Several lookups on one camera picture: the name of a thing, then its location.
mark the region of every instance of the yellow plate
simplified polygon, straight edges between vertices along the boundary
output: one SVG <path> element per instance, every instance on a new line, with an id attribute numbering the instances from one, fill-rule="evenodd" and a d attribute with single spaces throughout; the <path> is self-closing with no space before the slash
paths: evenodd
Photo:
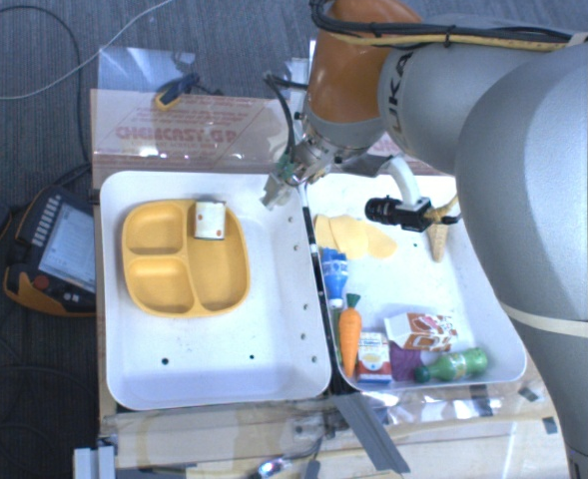
<path id="1" fill-rule="evenodd" d="M 123 225 L 123 268 L 145 312 L 199 317 L 237 308 L 250 289 L 245 235 L 226 208 L 224 239 L 195 239 L 195 200 L 137 206 Z"/>

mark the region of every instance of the white plastic tray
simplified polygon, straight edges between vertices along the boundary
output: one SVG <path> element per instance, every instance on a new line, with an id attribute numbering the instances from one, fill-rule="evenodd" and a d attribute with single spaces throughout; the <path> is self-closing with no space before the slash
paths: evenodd
<path id="1" fill-rule="evenodd" d="M 435 207 L 447 204 L 455 195 L 455 179 L 446 176 L 416 177 L 420 194 L 430 197 Z M 366 220 L 364 207 L 371 198 L 401 199 L 399 188 L 390 176 L 363 178 L 331 174 L 307 188 L 313 217 L 350 215 Z M 395 254 L 386 259 L 365 256 L 349 262 L 345 292 L 361 295 L 357 308 L 363 329 L 384 331 L 384 318 L 410 309 L 424 309 L 451 315 L 460 338 L 452 351 L 481 346 L 489 366 L 478 376 L 455 383 L 432 380 L 428 384 L 394 381 L 387 385 L 355 383 L 360 390 L 423 388 L 475 383 L 514 381 L 526 368 L 526 351 L 519 335 L 500 306 L 473 251 L 464 221 L 449 227 L 442 262 L 431 258 L 426 233 L 414 233 L 400 226 L 374 224 L 398 244 Z M 422 352 L 424 362 L 435 353 Z"/>
<path id="2" fill-rule="evenodd" d="M 121 172 L 101 189 L 107 384 L 121 405 L 162 409 L 320 395 L 331 368 L 301 202 L 268 211 L 267 176 Z M 135 206 L 214 198 L 236 214 L 247 242 L 251 288 L 235 310 L 202 318 L 157 317 L 130 298 L 123 221 Z"/>

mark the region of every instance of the green bottle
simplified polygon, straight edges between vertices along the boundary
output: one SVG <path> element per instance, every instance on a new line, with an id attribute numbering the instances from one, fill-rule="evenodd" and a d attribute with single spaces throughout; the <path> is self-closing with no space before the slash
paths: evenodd
<path id="1" fill-rule="evenodd" d="M 479 347 L 472 347 L 462 352 L 441 355 L 430 365 L 421 365 L 413 369 L 413 377 L 418 383 L 426 383 L 431 378 L 453 381 L 463 376 L 479 374 L 486 369 L 486 353 Z"/>

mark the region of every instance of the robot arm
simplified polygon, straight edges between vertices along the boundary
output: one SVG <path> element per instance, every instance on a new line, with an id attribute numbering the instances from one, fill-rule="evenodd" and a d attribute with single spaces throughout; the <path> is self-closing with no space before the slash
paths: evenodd
<path id="1" fill-rule="evenodd" d="M 377 221 L 397 224 L 389 216 L 406 203 L 424 231 L 428 199 L 402 155 L 366 153 L 383 133 L 455 176 L 478 259 L 554 401 L 570 473 L 588 477 L 588 35 L 473 16 L 421 22 L 397 0 L 309 3 L 320 32 L 302 137 L 264 203 L 332 171 L 389 172 L 404 202 Z"/>

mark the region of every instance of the orange carrot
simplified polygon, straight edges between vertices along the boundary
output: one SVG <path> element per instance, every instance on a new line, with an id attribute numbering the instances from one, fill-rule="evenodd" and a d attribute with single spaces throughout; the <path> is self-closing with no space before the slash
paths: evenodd
<path id="1" fill-rule="evenodd" d="M 360 344 L 360 333 L 362 332 L 362 317 L 355 309 L 359 300 L 359 294 L 348 294 L 346 296 L 346 309 L 340 313 L 338 322 L 342 367 L 347 376 L 353 376 L 355 371 L 357 349 Z"/>

